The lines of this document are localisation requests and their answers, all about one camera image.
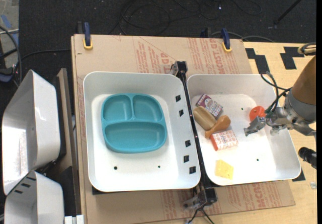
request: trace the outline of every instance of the blue divided plate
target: blue divided plate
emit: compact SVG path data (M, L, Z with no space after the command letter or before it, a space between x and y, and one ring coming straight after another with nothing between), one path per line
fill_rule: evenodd
M102 129L106 146L118 153L145 153L159 149L167 126L159 102L150 95L123 93L105 99Z

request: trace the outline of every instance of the black hole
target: black hole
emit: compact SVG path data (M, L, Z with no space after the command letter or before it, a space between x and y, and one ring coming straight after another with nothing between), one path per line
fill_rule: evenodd
M36 181L35 178L31 178L31 177L27 177L28 179L32 180L32 181Z
M25 183L23 183L23 184L21 184L22 186L24 186L24 187L30 187L30 185L29 184L25 184Z
M196 167L190 167L189 168L189 174L195 173L196 172Z
M188 161L189 161L189 155L183 156L183 163L188 162Z

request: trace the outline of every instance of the black floor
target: black floor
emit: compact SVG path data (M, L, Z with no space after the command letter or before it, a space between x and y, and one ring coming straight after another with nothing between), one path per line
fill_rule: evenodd
M220 37L265 42L316 41L316 0L20 0L19 49L22 76L33 69L51 81L64 67L72 87L70 37L77 23L89 22L92 34ZM54 50L38 53L37 51ZM0 116L17 87L0 83Z

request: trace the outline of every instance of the cardboard sheet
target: cardboard sheet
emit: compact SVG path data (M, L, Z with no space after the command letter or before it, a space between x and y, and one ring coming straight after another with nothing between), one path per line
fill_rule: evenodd
M88 224L143 223L190 218L194 210L183 208L191 190L119 192L93 195L88 178L84 77L93 71L169 73L184 60L188 75L196 73L252 73L241 40L231 40L232 52L222 49L221 39L92 35L93 49L85 50L83 35L74 35L72 60L76 105L78 166L82 214ZM276 181L215 189L218 202L205 208L210 215L294 205L288 181Z

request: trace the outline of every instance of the table surface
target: table surface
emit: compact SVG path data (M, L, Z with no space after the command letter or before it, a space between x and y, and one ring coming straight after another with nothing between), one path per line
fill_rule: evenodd
M278 86L291 87L300 75L301 71L312 59L312 56L293 57L297 69L285 69L281 53L285 53L285 47L299 47L301 44L290 43L258 43L258 42L244 42L245 48L251 48L256 55L264 55ZM75 50L72 49L72 58L75 59ZM251 70L253 73L259 73L254 59L249 59ZM73 62L74 79L78 78L75 61ZM74 90L77 90L77 85L74 84ZM78 100L75 100L75 108L78 111ZM77 136L80 134L80 128L77 127ZM316 142L313 136L304 136L297 131L290 130L291 137L295 149L298 151L301 147L307 147L316 151ZM210 218L216 224L223 223L317 223L317 189L312 188L312 183L316 184L316 169L309 163L300 159L305 180L292 181L289 180L289 185L295 200L294 206L270 208L256 211L244 211L238 213L226 213L219 215L212 215ZM81 198L84 200L84 192L81 191ZM184 219L166 220L158 222L146 222L158 224L183 224ZM197 217L193 220L193 224L209 223L205 217Z

